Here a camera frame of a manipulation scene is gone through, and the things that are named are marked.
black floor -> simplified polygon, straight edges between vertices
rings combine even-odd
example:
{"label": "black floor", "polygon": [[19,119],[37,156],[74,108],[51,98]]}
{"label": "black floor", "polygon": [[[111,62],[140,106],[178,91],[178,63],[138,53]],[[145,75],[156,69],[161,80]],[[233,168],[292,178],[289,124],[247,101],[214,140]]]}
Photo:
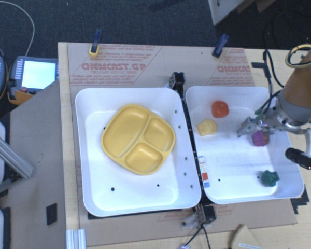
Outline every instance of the black floor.
{"label": "black floor", "polygon": [[[96,28],[103,43],[214,46],[226,33],[226,46],[290,49],[311,43],[311,0],[277,0],[258,13],[256,4],[232,12],[217,26],[208,0],[0,0],[22,7],[34,21],[28,55],[57,58],[58,42],[91,42]],[[26,54],[32,37],[29,18],[0,3],[0,48],[8,66]],[[13,109],[0,101],[0,118]]]}

yellow plate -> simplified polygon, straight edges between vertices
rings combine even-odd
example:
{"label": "yellow plate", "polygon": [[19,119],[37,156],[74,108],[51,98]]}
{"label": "yellow plate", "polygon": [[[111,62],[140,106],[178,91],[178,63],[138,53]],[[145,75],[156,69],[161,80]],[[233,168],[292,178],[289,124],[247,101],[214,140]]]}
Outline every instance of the yellow plate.
{"label": "yellow plate", "polygon": [[173,128],[150,110],[122,107],[106,126],[101,145],[113,161],[141,175],[156,172],[175,144]]}

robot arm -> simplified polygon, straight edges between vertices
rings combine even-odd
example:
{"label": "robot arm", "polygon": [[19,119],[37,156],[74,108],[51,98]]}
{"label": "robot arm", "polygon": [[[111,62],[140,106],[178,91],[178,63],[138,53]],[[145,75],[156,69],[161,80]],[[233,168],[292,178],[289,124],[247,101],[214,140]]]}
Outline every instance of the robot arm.
{"label": "robot arm", "polygon": [[[310,49],[300,63],[291,63],[291,56],[300,49]],[[300,166],[311,169],[311,129],[302,129],[301,126],[311,123],[311,45],[300,45],[292,48],[285,59],[286,64],[294,68],[282,90],[272,94],[265,104],[255,112],[256,118],[248,117],[241,124],[237,135],[262,130],[266,133],[288,131],[294,134],[304,134],[306,139],[306,152],[297,149],[288,149],[286,157]],[[258,63],[264,68],[265,75],[269,74],[266,62]]]}

yellow sponge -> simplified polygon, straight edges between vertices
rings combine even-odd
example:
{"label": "yellow sponge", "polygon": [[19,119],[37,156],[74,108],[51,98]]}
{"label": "yellow sponge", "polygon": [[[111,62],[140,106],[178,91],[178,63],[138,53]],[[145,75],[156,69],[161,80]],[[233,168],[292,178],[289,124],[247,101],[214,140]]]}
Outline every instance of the yellow sponge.
{"label": "yellow sponge", "polygon": [[197,124],[197,130],[201,136],[215,134],[217,132],[217,124],[211,119],[205,119]]}

white cable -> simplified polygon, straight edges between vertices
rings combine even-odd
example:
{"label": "white cable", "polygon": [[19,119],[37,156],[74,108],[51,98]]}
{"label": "white cable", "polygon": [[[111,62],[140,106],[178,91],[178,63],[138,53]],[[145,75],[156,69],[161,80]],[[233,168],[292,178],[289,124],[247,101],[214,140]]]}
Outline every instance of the white cable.
{"label": "white cable", "polygon": [[32,44],[32,42],[33,42],[33,39],[34,39],[34,37],[35,37],[35,23],[33,22],[33,20],[32,20],[32,18],[30,17],[30,15],[29,15],[22,7],[20,7],[20,6],[16,5],[16,4],[13,4],[13,3],[11,3],[11,2],[7,2],[7,1],[0,1],[0,3],[8,4],[8,5],[12,5],[12,6],[17,7],[18,9],[22,10],[23,13],[25,13],[25,14],[28,16],[28,18],[30,19],[31,24],[32,24],[32,28],[33,28],[33,32],[32,32],[32,38],[31,38],[29,47],[27,48],[26,53],[25,53],[25,56],[27,56],[28,53],[29,53],[31,44]]}

